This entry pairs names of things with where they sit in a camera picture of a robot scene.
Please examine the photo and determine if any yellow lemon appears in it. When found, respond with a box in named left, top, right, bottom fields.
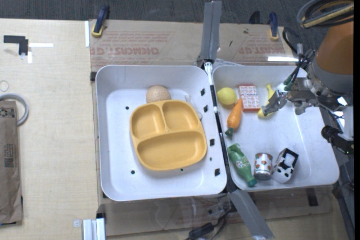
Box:
left=216, top=87, right=238, bottom=106

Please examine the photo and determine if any green plastic bottle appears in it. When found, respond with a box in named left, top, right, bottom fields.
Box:
left=226, top=143, right=258, bottom=188

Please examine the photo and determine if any small red and white can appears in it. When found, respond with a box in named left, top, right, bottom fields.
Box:
left=253, top=152, right=274, bottom=181

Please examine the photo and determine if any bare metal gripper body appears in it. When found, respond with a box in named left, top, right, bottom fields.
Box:
left=286, top=78, right=340, bottom=116

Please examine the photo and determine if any orange and white carton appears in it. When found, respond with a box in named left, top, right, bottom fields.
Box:
left=237, top=84, right=262, bottom=113

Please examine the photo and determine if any beige round bread roll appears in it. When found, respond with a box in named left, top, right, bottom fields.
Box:
left=145, top=84, right=172, bottom=104

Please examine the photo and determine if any yellow banana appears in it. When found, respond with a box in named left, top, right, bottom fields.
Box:
left=257, top=83, right=278, bottom=119

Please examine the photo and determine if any yellow divided plate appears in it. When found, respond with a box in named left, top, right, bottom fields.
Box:
left=129, top=99, right=208, bottom=173

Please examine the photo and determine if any brown paper bag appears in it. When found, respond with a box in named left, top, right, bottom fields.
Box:
left=0, top=100, right=24, bottom=226

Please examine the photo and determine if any white plastic tray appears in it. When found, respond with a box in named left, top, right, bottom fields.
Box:
left=94, top=64, right=228, bottom=202
left=211, top=64, right=340, bottom=193

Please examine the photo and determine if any black and white carton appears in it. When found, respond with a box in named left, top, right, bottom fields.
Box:
left=271, top=147, right=300, bottom=185

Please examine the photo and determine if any orange carrot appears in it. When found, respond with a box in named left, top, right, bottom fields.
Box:
left=224, top=98, right=244, bottom=139

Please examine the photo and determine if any black cylinder on white bracket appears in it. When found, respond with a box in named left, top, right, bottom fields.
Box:
left=321, top=105, right=354, bottom=156

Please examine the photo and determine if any brown cardboard board red print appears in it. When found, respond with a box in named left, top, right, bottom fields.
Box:
left=88, top=19, right=339, bottom=237

